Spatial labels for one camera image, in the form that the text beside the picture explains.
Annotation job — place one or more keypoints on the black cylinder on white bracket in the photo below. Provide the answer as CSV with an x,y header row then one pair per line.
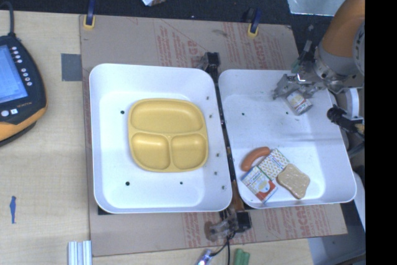
x,y
341,116

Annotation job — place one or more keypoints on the thin black and white rod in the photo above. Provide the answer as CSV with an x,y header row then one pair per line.
x,y
224,130

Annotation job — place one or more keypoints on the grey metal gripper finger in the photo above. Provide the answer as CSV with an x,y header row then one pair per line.
x,y
283,85
305,90

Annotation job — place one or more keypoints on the yellow divided plate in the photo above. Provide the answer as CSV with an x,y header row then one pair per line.
x,y
167,133

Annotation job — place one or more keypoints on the brown cardboard board red print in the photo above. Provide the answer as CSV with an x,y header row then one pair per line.
x,y
139,40

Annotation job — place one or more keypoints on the tan bread slice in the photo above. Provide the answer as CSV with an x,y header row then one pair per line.
x,y
294,181

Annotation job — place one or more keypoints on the small white carton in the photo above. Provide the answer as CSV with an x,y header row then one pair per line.
x,y
299,104

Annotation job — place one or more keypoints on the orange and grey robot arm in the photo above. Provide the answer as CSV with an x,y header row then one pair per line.
x,y
344,28

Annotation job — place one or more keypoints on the white and red carton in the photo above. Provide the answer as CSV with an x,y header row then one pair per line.
x,y
259,184

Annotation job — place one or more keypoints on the white plastic tray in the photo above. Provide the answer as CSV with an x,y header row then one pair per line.
x,y
279,130
114,183

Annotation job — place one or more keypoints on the white carton with yellow pattern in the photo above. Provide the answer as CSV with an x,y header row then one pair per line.
x,y
274,163

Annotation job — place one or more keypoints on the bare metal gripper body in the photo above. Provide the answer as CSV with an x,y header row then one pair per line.
x,y
319,79

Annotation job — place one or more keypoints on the orange sausage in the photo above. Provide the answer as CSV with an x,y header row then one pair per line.
x,y
252,158

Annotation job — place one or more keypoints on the green toy vegetable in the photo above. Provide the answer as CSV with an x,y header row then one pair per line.
x,y
241,257

